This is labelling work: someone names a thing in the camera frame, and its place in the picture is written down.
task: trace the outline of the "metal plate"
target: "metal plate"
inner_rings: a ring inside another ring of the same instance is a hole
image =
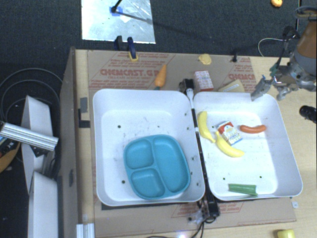
[[[84,40],[123,41],[132,37],[136,43],[155,44],[150,0],[122,0],[113,14],[110,9],[118,0],[82,0],[82,38]]]

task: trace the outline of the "blue plate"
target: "blue plate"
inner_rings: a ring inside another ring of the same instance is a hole
[[[183,192],[190,174],[182,148],[168,135],[154,135],[130,142],[124,165],[133,191],[144,199],[161,199]]]

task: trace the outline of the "yellow banana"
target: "yellow banana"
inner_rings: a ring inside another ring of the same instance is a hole
[[[198,129],[202,137],[209,139],[212,143],[215,143],[216,140],[212,137],[208,127],[207,127],[207,112],[203,111],[198,115]]]
[[[216,131],[216,135],[217,135],[217,142],[216,142],[217,146],[223,153],[233,158],[241,157],[244,155],[243,151],[233,148],[226,140],[224,140],[222,136],[219,135],[219,131]]]

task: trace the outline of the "dark floor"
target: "dark floor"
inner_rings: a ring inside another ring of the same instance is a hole
[[[316,6],[317,0],[303,0]],[[279,9],[270,0],[151,0],[156,44],[136,45],[137,50],[169,53],[259,56],[258,42],[281,38],[285,26],[295,25],[298,0],[283,0]],[[301,23],[302,33],[306,23]],[[81,39],[81,0],[0,0],[0,82],[23,68],[40,67],[63,77],[71,46],[112,50],[109,42]],[[263,42],[265,56],[279,56],[281,43]],[[0,85],[0,96],[23,79],[45,81],[59,92],[60,84],[45,73],[20,74]],[[58,135],[58,104],[54,95],[36,83],[19,84],[6,94],[3,109],[29,94],[51,104]],[[8,112],[8,121],[19,124],[23,102]],[[28,196],[22,163],[16,158],[11,171],[0,174],[0,238],[27,236]]]

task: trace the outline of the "sausage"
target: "sausage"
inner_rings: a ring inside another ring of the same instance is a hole
[[[246,125],[240,125],[240,130],[242,132],[245,132],[245,133],[251,133],[251,134],[254,134],[254,133],[260,133],[260,132],[263,132],[266,130],[266,126],[265,125],[259,125],[259,126],[256,126],[256,127],[249,127],[249,126],[246,126]]]

